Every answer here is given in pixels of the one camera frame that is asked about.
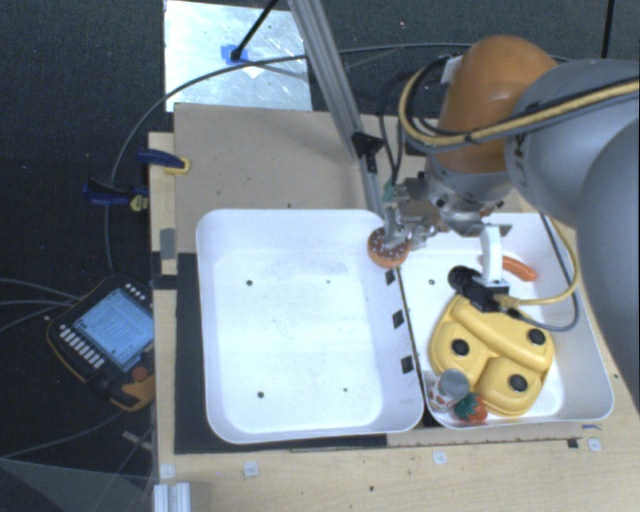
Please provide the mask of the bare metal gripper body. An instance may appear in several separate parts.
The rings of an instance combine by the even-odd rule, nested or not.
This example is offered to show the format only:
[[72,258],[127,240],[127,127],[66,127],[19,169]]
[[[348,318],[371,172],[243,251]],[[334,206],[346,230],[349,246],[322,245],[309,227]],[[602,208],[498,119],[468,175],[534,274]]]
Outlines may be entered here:
[[483,218],[500,207],[512,190],[504,172],[465,174],[426,172],[422,178],[408,178],[400,187],[399,222],[433,225],[436,234],[454,232],[462,237],[478,237]]

